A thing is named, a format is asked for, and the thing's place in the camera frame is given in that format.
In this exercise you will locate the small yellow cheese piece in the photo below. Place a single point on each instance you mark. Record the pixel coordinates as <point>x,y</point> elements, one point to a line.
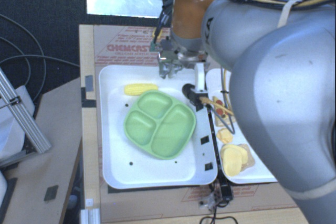
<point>224,135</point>

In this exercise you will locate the tan bread slice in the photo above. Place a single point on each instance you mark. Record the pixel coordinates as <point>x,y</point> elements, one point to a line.
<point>249,158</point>

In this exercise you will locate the yellow corn cob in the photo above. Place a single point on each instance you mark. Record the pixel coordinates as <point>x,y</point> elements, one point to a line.
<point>140,89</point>

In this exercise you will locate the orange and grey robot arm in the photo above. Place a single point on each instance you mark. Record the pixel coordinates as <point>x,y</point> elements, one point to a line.
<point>275,60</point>

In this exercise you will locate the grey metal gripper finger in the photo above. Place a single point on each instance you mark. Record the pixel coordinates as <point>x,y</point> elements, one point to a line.
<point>176,68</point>
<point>164,70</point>

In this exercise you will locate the thin black rod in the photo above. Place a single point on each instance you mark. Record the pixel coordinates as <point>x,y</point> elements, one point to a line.
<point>214,133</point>

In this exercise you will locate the black cylinder on white bracket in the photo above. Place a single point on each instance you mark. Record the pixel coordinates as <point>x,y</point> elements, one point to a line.
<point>195,94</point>

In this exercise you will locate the white plastic tray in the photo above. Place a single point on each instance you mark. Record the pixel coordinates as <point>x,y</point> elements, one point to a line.
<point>252,175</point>
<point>118,160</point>

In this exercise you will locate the brown cardboard board red print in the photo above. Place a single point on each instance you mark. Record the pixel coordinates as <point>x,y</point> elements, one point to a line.
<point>157,204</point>

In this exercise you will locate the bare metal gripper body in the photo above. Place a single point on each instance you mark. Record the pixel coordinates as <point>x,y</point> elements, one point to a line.
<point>170,54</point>

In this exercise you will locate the green divided plate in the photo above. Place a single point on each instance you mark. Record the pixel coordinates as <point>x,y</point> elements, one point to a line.
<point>160,123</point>

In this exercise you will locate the pizza slice with red toppings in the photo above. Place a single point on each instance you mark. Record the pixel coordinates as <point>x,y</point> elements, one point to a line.
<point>220,110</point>

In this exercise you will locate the yellow oval chip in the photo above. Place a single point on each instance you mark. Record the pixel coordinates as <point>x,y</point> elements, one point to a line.
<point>232,161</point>

